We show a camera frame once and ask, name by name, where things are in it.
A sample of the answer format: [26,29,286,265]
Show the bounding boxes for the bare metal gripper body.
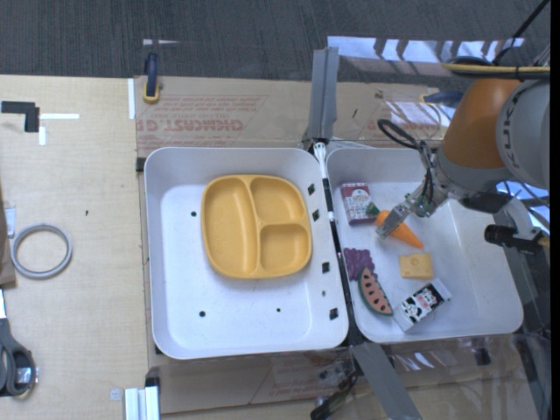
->
[403,182,450,219]

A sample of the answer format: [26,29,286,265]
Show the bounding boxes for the orange carrot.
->
[366,202,424,249]

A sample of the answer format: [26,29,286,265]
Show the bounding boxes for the red and white small carton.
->
[339,182,376,226]

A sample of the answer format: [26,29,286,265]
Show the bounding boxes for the yellow cheese wedge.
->
[398,253,435,280]

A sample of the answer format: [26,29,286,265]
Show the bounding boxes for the purple grapes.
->
[343,247,377,282]

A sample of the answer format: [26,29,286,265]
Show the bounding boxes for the watermelon slice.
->
[357,266,394,318]

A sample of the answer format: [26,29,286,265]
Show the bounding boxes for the cow print milk carton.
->
[393,277,452,333]

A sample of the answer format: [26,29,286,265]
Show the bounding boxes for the white plastic tray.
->
[325,146,525,345]
[143,146,350,361]

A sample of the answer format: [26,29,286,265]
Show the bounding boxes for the thin black and white rod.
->
[312,142,351,288]

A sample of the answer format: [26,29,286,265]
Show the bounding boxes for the yellow divided plate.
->
[199,173,313,280]

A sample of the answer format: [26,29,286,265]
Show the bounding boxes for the brown cardboard board red print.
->
[133,75,533,415]

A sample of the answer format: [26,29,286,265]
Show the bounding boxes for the grey tape roll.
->
[10,223,74,279]

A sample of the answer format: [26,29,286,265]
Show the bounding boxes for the black cylinder on white bracket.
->
[483,194,550,256]

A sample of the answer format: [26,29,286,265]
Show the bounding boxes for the grey handled scissors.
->
[0,317,39,397]

